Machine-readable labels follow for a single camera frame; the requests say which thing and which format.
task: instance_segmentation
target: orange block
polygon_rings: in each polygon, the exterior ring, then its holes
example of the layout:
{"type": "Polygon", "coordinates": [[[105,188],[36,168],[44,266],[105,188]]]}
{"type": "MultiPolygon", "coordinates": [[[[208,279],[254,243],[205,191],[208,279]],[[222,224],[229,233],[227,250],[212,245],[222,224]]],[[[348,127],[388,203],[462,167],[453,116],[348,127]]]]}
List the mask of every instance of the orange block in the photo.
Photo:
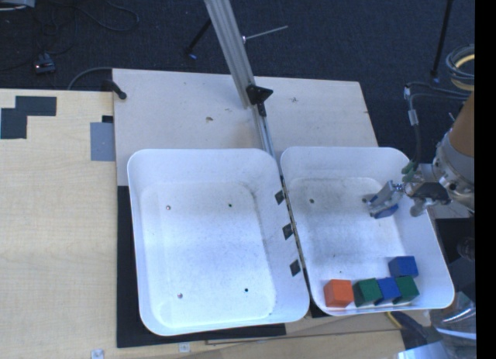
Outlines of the orange block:
{"type": "Polygon", "coordinates": [[[351,281],[348,279],[331,279],[324,286],[324,296],[326,306],[346,307],[354,300],[351,281]]]}

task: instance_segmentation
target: wooden surface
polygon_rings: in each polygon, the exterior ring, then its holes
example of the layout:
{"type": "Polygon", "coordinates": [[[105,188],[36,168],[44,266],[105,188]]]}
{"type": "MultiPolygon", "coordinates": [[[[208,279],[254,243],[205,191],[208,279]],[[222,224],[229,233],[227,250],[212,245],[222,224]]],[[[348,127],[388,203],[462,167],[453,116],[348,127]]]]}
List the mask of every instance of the wooden surface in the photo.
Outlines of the wooden surface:
{"type": "MultiPolygon", "coordinates": [[[[88,359],[92,350],[103,349],[106,359],[187,357],[175,343],[115,347],[115,162],[91,161],[90,147],[90,123],[113,115],[114,95],[0,89],[0,108],[13,108],[16,95],[56,96],[57,116],[29,116],[27,139],[0,140],[2,356],[88,359]]],[[[298,352],[292,341],[300,340],[307,344],[301,345],[304,357],[318,357],[323,347],[342,354],[335,357],[363,357],[360,350],[376,352],[368,346],[378,335],[367,331],[381,332],[377,358],[403,349],[384,314],[348,318],[303,319],[288,325],[287,338],[263,344],[192,342],[189,354],[262,357],[269,349],[272,357],[300,357],[290,355],[298,352]],[[331,323],[343,327],[326,326],[331,323]],[[343,331],[353,334],[344,337],[343,331]]]]}

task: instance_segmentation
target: colored cube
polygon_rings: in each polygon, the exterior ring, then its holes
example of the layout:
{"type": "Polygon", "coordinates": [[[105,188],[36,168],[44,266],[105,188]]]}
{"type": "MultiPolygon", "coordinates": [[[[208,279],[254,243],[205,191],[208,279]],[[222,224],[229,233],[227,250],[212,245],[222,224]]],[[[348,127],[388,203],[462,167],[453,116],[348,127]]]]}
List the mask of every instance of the colored cube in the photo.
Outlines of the colored cube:
{"type": "Polygon", "coordinates": [[[378,279],[377,283],[382,293],[382,299],[376,300],[375,305],[391,303],[394,299],[401,297],[400,289],[393,277],[378,279]]]}
{"type": "Polygon", "coordinates": [[[415,278],[419,276],[417,263],[415,262],[415,257],[413,256],[395,257],[389,261],[387,265],[389,266],[391,276],[394,276],[395,278],[399,278],[401,276],[412,276],[415,278]]]}
{"type": "Polygon", "coordinates": [[[355,305],[357,307],[371,304],[382,299],[381,289],[376,278],[364,279],[355,282],[353,285],[353,294],[355,296],[355,305]]]}
{"type": "Polygon", "coordinates": [[[395,281],[396,285],[398,285],[401,296],[393,299],[393,304],[410,302],[420,294],[419,290],[417,289],[417,284],[413,280],[412,276],[401,276],[399,278],[396,278],[395,281]]]}
{"type": "Polygon", "coordinates": [[[353,302],[353,287],[347,279],[331,279],[324,286],[325,306],[345,308],[353,302]]]}

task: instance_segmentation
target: blue cube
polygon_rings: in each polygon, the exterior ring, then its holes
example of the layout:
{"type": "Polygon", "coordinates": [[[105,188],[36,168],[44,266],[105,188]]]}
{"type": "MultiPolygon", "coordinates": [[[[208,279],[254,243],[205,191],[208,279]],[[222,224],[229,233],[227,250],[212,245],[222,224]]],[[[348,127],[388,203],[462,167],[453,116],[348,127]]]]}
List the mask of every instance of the blue cube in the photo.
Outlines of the blue cube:
{"type": "Polygon", "coordinates": [[[393,300],[401,297],[400,289],[393,277],[378,279],[377,283],[379,284],[379,289],[382,293],[382,299],[376,300],[374,302],[375,305],[393,302],[393,300]]]}
{"type": "Polygon", "coordinates": [[[411,276],[415,278],[419,276],[417,263],[413,256],[397,256],[388,263],[391,276],[400,278],[401,276],[411,276]]]}

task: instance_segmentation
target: green cube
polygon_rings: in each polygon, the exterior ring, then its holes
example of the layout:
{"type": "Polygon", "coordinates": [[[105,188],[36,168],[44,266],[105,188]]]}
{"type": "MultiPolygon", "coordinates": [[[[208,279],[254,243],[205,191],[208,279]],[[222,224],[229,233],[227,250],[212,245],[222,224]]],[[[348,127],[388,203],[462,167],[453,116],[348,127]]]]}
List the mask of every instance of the green cube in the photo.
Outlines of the green cube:
{"type": "Polygon", "coordinates": [[[395,280],[401,296],[397,299],[394,299],[393,304],[402,304],[404,302],[409,302],[420,295],[419,290],[417,289],[417,284],[415,283],[411,275],[401,276],[399,278],[395,278],[395,280]]]}
{"type": "Polygon", "coordinates": [[[371,304],[378,299],[382,299],[382,292],[376,278],[363,279],[353,285],[355,305],[357,307],[371,304]]]}

